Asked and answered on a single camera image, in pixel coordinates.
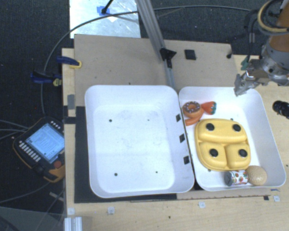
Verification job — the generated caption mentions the yellow divided plate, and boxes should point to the yellow divided plate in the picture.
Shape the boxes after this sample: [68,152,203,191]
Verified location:
[194,118,252,172]

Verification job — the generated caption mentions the red strawberry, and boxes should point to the red strawberry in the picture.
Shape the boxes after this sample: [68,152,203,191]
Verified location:
[201,101,218,116]

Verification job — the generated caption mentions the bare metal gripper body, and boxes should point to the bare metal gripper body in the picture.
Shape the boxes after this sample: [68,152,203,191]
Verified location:
[245,59,289,87]

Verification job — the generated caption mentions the brown frosted doughnut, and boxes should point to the brown frosted doughnut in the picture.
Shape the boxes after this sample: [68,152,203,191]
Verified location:
[182,101,202,118]

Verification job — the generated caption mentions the black block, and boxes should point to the black block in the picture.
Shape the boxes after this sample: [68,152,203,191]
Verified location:
[184,49,197,61]

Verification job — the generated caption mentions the brown cardboard board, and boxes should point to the brown cardboard board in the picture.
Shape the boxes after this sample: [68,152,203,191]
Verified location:
[73,33,272,204]

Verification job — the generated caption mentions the black cylinder on white bracket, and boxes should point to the black cylinder on white bracket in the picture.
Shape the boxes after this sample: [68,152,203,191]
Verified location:
[272,79,289,123]

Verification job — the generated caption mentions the white plastic tray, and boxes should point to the white plastic tray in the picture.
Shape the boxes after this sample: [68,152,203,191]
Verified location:
[84,84,196,199]
[178,86,287,193]

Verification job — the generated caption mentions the small printed can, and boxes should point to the small printed can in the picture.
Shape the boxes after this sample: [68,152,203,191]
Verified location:
[223,169,250,187]

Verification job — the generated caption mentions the tan round bread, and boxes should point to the tan round bread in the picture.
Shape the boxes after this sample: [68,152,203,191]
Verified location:
[245,165,268,186]

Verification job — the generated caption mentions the orange sausage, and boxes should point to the orange sausage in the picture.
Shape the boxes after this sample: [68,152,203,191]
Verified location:
[184,110,205,127]

